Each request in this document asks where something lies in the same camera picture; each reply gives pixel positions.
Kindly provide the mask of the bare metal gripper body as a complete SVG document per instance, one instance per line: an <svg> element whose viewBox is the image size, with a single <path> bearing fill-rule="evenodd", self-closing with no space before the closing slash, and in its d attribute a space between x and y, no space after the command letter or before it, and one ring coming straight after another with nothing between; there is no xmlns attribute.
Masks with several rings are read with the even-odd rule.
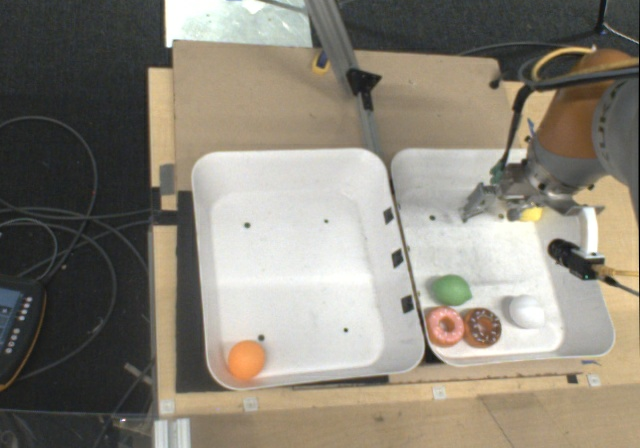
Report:
<svg viewBox="0 0 640 448"><path fill-rule="evenodd" d="M491 170L491 185L499 199L519 212L547 207L563 216L573 216L583 208L574 199L578 189L555 178L537 161L499 161Z"/></svg>

